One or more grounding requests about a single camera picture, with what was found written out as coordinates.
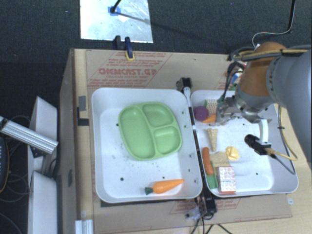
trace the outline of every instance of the purple ball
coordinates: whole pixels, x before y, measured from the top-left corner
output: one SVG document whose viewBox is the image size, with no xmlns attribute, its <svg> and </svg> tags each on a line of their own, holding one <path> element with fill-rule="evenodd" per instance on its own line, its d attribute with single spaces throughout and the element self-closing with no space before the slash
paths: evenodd
<svg viewBox="0 0 312 234">
<path fill-rule="evenodd" d="M 199 106 L 194 109 L 194 117 L 196 120 L 203 121 L 208 117 L 208 110 L 204 106 Z"/>
</svg>

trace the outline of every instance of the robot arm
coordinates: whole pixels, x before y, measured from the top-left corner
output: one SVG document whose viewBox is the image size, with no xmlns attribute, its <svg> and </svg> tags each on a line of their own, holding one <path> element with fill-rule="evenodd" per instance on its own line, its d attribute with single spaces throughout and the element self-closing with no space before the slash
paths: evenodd
<svg viewBox="0 0 312 234">
<path fill-rule="evenodd" d="M 285 49 L 267 42 L 256 53 Z M 287 108 L 294 132 L 311 167 L 311 47 L 300 55 L 280 55 L 250 61 L 242 74 L 235 96 L 220 98 L 217 123 L 244 117 L 252 123 L 272 103 Z"/>
</svg>

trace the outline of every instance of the white cable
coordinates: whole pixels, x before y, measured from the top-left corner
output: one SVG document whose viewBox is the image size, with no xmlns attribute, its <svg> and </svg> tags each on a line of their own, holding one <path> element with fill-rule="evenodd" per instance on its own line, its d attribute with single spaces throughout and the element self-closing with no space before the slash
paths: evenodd
<svg viewBox="0 0 312 234">
<path fill-rule="evenodd" d="M 283 35 L 283 34 L 287 34 L 288 32 L 290 32 L 292 30 L 292 27 L 293 27 L 293 17 L 294 17 L 294 11 L 295 11 L 295 6 L 293 7 L 293 14 L 292 14 L 292 21 L 291 21 L 291 25 L 289 27 L 288 30 L 286 30 L 285 32 L 282 32 L 282 33 L 273 33 L 273 32 L 258 32 L 256 34 L 254 34 L 253 36 L 253 46 L 256 47 L 255 43 L 254 43 L 254 38 L 257 36 L 257 35 L 262 35 L 262 34 L 267 34 L 267 35 Z"/>
</svg>

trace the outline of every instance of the dark carpet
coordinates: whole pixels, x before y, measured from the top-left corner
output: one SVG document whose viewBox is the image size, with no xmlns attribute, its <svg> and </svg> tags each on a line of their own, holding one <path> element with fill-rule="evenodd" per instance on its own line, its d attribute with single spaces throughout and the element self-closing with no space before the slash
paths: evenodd
<svg viewBox="0 0 312 234">
<path fill-rule="evenodd" d="M 148 0 L 154 43 L 135 50 L 229 53 L 251 46 L 259 31 L 284 32 L 292 0 Z M 79 0 L 0 0 L 0 115 L 31 116 L 36 96 L 59 106 L 69 48 L 112 49 L 109 41 L 80 39 Z M 311 44 L 312 0 L 296 0 L 292 32 L 255 41 Z M 25 145 L 12 155 L 13 174 L 27 173 Z M 23 182 L 15 185 L 23 191 Z M 0 198 L 16 199 L 4 191 Z M 0 213 L 27 233 L 28 196 L 0 201 Z M 0 216 L 0 234 L 18 233 Z"/>
</svg>

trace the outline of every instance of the toy bread slice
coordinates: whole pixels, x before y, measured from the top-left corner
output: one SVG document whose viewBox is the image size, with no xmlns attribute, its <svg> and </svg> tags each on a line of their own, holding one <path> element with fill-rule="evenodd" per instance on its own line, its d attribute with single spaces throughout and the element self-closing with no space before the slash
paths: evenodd
<svg viewBox="0 0 312 234">
<path fill-rule="evenodd" d="M 212 151 L 215 152 L 216 151 L 216 139 L 217 139 L 217 135 L 218 135 L 218 129 L 212 129 L 212 128 L 208 128 L 207 129 L 208 132 L 208 137 L 209 137 L 209 141 L 211 144 L 211 148 Z"/>
<path fill-rule="evenodd" d="M 213 162 L 214 167 L 231 166 L 225 152 L 217 152 L 210 155 L 210 161 Z"/>
</svg>

